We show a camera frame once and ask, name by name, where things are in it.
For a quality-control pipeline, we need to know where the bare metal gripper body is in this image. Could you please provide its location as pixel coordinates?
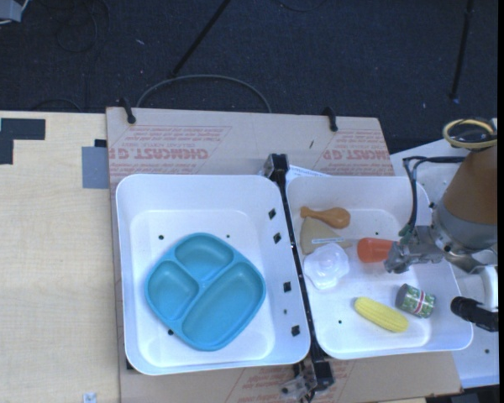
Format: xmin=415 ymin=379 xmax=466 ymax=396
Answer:
xmin=401 ymin=224 xmax=498 ymax=275

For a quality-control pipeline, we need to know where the white plastic tray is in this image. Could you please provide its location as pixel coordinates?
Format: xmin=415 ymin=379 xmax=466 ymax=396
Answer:
xmin=285 ymin=175 xmax=475 ymax=361
xmin=114 ymin=173 xmax=312 ymax=377

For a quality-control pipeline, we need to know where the orange toy carrot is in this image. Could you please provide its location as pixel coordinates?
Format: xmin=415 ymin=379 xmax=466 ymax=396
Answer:
xmin=356 ymin=237 xmax=397 ymax=264

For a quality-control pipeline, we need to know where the small green can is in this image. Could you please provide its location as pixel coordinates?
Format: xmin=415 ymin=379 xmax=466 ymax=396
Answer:
xmin=394 ymin=283 xmax=437 ymax=320

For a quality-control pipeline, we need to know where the yellow toy corn cob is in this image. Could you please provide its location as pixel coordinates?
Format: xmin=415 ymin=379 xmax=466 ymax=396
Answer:
xmin=353 ymin=296 xmax=410 ymax=333

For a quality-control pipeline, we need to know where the white toy fried egg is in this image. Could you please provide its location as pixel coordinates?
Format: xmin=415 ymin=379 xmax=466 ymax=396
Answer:
xmin=302 ymin=242 xmax=351 ymax=290

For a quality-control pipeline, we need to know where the tan toy chicken drumstick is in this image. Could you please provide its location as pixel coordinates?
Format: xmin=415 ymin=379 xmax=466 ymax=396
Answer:
xmin=299 ymin=205 xmax=352 ymax=230

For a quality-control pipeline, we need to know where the beige toy wedge slice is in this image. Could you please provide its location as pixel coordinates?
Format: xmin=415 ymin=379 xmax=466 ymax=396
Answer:
xmin=298 ymin=217 xmax=354 ymax=256

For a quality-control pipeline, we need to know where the white paper sheet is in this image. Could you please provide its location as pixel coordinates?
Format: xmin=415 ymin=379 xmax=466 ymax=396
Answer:
xmin=286 ymin=164 xmax=333 ymax=180

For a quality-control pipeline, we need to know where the brown cardboard board red print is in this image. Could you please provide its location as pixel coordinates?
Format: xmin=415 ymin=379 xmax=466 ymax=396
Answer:
xmin=105 ymin=106 xmax=464 ymax=403

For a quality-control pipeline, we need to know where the blue divided plate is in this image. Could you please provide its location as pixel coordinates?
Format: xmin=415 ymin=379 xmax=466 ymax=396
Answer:
xmin=144 ymin=232 xmax=268 ymax=353

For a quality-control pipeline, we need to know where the black cylinder on white bracket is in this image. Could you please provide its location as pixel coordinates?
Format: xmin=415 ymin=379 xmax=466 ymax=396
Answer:
xmin=449 ymin=264 xmax=499 ymax=333

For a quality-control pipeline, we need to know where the black block with thin wires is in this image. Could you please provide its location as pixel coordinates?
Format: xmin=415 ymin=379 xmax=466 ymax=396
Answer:
xmin=263 ymin=153 xmax=290 ymax=181
xmin=309 ymin=358 xmax=336 ymax=393

